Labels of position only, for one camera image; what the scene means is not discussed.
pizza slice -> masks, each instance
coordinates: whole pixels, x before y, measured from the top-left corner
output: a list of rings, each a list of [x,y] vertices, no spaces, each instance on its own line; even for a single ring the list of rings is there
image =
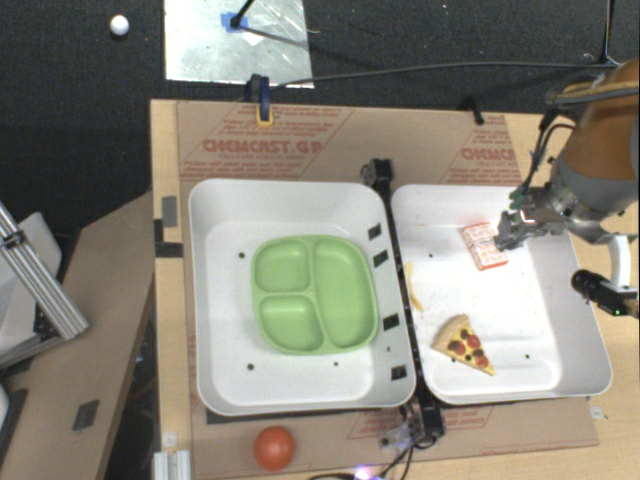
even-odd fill
[[[432,347],[472,368],[489,375],[496,374],[467,315],[458,315],[449,320],[437,334]]]

red ball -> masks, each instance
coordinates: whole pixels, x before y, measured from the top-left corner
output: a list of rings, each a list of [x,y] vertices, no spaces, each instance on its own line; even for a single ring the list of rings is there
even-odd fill
[[[253,443],[253,454],[267,471],[279,471],[288,466],[295,449],[291,434],[282,427],[265,428]]]

divided green plate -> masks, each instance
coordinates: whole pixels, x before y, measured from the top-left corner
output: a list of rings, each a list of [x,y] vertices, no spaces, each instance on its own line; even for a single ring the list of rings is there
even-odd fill
[[[263,244],[251,262],[260,330],[289,354],[348,352],[378,330],[367,260],[344,238],[309,235]]]

black carpet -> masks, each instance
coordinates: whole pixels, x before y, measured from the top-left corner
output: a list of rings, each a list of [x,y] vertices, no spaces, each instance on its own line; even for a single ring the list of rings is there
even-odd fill
[[[471,60],[597,57],[606,0],[304,0],[315,75]],[[0,0],[0,200],[57,232],[150,186],[152,98],[235,99],[241,89],[164,79],[163,0]],[[110,37],[125,14],[131,32]],[[617,0],[611,54],[638,56],[639,0]],[[575,72],[464,68],[318,84],[276,102],[540,112]]]

metal sheet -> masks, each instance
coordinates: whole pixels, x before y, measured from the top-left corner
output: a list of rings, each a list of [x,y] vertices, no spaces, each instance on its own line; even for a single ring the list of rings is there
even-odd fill
[[[310,78],[302,0],[256,0],[246,27],[229,31],[223,15],[245,1],[165,0],[167,79],[244,84],[258,73],[276,85]]]

